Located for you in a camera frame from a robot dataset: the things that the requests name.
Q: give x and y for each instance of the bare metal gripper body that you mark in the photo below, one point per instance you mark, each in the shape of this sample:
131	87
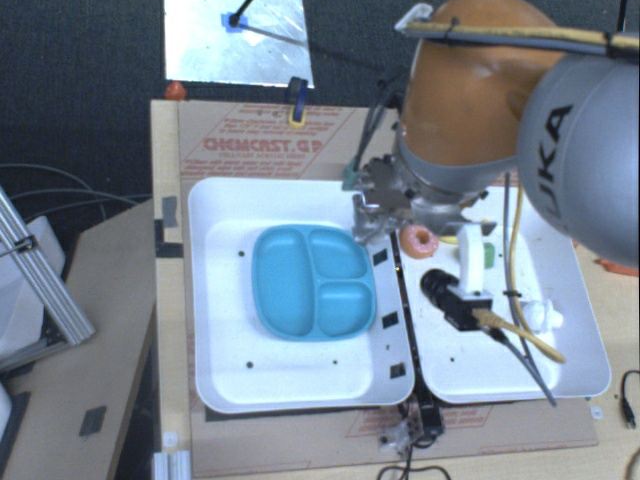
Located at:
382	188

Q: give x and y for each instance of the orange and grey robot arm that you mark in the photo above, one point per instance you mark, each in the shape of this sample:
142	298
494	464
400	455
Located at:
465	98

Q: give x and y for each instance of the pink doughnut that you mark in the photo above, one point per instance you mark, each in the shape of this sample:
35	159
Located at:
411	248

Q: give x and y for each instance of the yellow banana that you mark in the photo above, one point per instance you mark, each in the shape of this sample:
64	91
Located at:
449	240

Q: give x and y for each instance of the green toy food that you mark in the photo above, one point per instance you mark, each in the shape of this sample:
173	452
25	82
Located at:
489	256

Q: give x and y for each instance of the blue divided plate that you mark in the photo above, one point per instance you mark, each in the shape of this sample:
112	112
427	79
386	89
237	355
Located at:
280	283

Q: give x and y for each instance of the brown cardboard board red print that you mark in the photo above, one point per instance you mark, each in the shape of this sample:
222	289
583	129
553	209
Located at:
240	163

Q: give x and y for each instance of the thin black and white rod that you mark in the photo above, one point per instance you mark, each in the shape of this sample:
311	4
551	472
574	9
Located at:
411	338

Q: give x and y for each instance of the white plastic tray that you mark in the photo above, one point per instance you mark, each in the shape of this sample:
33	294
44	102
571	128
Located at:
480	368
225	288

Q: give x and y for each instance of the white plastic bottle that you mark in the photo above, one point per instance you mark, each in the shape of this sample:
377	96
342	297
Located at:
542	315

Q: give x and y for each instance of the black cylinder on white bracket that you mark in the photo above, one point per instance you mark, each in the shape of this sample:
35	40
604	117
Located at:
462	310

